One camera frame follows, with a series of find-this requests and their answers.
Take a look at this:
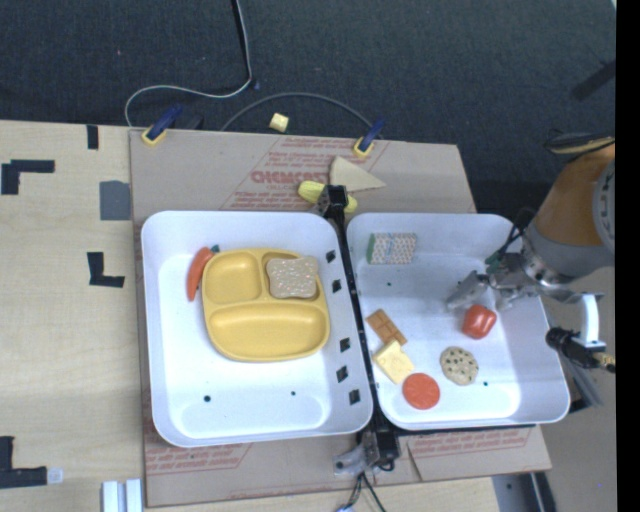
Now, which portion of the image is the yellow cheese wedge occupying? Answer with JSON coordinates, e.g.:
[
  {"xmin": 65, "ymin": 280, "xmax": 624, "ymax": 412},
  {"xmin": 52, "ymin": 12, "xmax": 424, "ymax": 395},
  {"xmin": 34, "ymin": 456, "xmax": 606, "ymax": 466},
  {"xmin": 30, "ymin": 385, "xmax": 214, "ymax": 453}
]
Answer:
[{"xmin": 371, "ymin": 339, "xmax": 416, "ymax": 386}]

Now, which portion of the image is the orange waffle biscuit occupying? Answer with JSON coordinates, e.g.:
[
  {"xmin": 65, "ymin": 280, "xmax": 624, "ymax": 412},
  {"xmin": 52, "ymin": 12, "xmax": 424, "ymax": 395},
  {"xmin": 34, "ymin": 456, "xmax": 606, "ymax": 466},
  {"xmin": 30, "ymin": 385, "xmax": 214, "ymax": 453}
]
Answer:
[{"xmin": 364, "ymin": 308, "xmax": 408, "ymax": 348}]

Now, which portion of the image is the round orange slice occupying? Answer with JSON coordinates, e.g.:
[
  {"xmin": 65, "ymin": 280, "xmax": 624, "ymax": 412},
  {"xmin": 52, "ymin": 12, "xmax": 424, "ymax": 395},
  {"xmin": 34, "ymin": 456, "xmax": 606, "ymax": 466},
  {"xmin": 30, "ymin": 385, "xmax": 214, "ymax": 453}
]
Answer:
[{"xmin": 401, "ymin": 371, "xmax": 442, "ymax": 412}]

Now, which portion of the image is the red bell pepper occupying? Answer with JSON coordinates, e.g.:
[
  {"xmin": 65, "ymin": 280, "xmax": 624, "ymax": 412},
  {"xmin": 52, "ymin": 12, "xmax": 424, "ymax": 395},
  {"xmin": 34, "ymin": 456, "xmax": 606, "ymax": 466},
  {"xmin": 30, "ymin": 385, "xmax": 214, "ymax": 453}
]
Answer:
[{"xmin": 460, "ymin": 303, "xmax": 499, "ymax": 341}]

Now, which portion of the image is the white plastic tray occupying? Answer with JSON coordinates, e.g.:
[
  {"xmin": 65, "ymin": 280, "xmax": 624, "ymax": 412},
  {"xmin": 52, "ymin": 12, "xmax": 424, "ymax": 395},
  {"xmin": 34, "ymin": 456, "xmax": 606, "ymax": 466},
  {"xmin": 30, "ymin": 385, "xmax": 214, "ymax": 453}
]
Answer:
[
  {"xmin": 140, "ymin": 209, "xmax": 374, "ymax": 448},
  {"xmin": 345, "ymin": 212, "xmax": 572, "ymax": 432}
]

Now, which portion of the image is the beige chocolate chip cookie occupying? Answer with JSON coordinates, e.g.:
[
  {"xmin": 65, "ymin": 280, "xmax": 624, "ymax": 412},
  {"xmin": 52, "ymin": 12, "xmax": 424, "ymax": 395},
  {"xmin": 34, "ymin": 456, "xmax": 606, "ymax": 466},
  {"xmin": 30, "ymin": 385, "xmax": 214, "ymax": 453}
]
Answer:
[{"xmin": 439, "ymin": 345, "xmax": 480, "ymax": 387}]

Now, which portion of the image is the black cylinder on white bracket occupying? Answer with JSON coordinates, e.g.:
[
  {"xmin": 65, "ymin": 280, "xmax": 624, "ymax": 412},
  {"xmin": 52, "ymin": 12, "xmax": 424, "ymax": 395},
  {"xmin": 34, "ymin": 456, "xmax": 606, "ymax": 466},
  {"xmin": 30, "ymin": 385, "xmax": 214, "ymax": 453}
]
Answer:
[{"xmin": 544, "ymin": 292, "xmax": 609, "ymax": 371}]

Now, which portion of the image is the yellow corn cob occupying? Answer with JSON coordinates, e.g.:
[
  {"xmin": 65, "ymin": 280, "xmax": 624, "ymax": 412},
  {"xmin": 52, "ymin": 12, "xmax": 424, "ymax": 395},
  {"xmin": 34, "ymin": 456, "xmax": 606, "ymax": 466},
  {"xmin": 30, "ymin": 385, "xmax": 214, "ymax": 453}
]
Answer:
[{"xmin": 297, "ymin": 180, "xmax": 359, "ymax": 214}]

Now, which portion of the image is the thin black rod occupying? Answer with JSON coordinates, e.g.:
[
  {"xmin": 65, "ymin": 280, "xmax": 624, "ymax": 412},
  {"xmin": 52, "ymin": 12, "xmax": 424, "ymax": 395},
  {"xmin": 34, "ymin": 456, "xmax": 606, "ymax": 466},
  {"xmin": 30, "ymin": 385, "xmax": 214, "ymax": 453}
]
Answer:
[{"xmin": 332, "ymin": 202, "xmax": 389, "ymax": 476}]

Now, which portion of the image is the brown cardboard board red print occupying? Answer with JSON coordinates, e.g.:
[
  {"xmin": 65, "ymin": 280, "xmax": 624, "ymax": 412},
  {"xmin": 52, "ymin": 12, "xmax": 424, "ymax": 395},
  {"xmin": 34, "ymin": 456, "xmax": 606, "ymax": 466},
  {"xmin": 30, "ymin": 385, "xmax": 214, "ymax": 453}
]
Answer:
[{"xmin": 128, "ymin": 128, "xmax": 553, "ymax": 509}]

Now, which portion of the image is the green and white packet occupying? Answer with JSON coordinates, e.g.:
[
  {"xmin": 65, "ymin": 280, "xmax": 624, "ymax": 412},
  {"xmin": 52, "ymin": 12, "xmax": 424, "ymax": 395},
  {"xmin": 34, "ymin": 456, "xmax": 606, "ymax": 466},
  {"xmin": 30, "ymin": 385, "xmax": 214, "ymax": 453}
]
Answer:
[{"xmin": 365, "ymin": 231, "xmax": 418, "ymax": 266}]

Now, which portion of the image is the yellow divided plate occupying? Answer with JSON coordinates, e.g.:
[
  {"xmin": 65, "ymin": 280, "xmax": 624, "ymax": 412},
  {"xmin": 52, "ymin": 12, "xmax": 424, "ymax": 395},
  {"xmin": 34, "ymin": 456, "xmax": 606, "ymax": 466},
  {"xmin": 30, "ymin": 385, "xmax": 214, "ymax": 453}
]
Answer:
[{"xmin": 200, "ymin": 247, "xmax": 332, "ymax": 363}]

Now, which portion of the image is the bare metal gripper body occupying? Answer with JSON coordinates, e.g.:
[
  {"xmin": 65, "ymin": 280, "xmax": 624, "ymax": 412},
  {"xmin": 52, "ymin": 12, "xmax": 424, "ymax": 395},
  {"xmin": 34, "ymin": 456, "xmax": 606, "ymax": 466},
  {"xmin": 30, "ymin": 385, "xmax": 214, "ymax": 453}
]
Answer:
[{"xmin": 486, "ymin": 251, "xmax": 577, "ymax": 304}]

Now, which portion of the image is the orange carrot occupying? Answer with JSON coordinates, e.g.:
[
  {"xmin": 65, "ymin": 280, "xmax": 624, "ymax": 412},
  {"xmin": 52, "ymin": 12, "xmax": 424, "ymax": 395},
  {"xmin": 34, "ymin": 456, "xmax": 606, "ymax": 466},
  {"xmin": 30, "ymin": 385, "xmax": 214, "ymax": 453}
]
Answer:
[{"xmin": 186, "ymin": 244, "xmax": 221, "ymax": 303}]

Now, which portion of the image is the brown bread slice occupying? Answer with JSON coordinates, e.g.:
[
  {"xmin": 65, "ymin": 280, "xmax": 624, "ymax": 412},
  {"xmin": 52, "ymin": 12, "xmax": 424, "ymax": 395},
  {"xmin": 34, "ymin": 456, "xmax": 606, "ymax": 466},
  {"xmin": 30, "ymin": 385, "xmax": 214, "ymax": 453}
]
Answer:
[{"xmin": 265, "ymin": 255, "xmax": 321, "ymax": 301}]

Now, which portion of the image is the beige triangular sandwich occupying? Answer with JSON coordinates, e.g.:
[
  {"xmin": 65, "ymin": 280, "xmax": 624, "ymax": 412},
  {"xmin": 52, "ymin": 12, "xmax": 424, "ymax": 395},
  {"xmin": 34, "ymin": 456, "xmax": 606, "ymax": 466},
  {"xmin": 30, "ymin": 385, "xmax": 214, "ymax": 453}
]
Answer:
[{"xmin": 328, "ymin": 155, "xmax": 388, "ymax": 194}]

